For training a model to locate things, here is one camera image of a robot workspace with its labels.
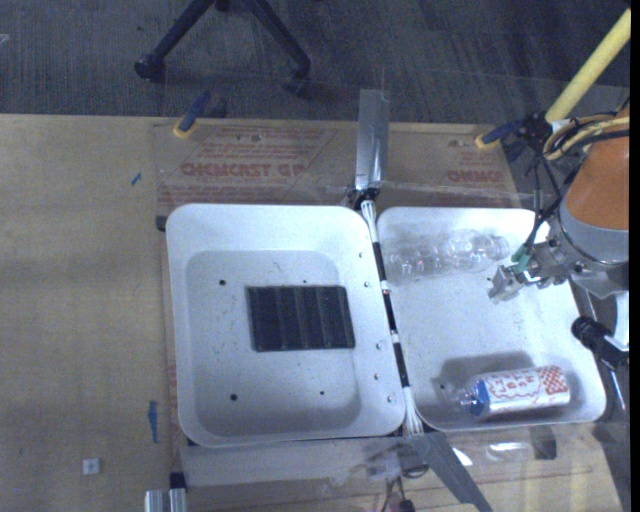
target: black tripod leg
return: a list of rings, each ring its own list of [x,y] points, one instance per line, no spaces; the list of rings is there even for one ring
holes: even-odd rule
[[[145,80],[159,80],[164,70],[164,58],[214,2],[215,0],[192,0],[155,50],[138,59],[135,64],[138,76]]]
[[[266,0],[242,0],[242,3],[296,63],[297,69],[285,84],[285,89],[295,95],[302,94],[311,68],[309,57]]]

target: red checkered pattern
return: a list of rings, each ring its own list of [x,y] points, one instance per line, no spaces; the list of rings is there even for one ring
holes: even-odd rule
[[[569,386],[564,378],[564,374],[557,366],[546,366],[542,368],[540,381],[548,395],[569,391]]]

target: black vent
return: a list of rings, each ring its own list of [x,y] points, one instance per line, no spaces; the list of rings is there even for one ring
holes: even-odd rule
[[[355,346],[341,286],[247,287],[247,295],[258,352]]]

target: yellow pole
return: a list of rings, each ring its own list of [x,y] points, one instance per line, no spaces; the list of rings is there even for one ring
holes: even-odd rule
[[[565,119],[582,99],[602,72],[631,38],[631,8],[627,9],[583,64],[566,89],[547,111],[545,119],[551,123]]]

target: plastic bottle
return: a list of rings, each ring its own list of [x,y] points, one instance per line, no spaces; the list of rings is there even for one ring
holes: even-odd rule
[[[474,375],[457,394],[457,403],[476,418],[567,405],[564,372],[555,365]]]
[[[437,238],[392,244],[384,264],[389,279],[400,281],[455,272],[482,272],[509,254],[509,243],[504,237],[462,229]]]

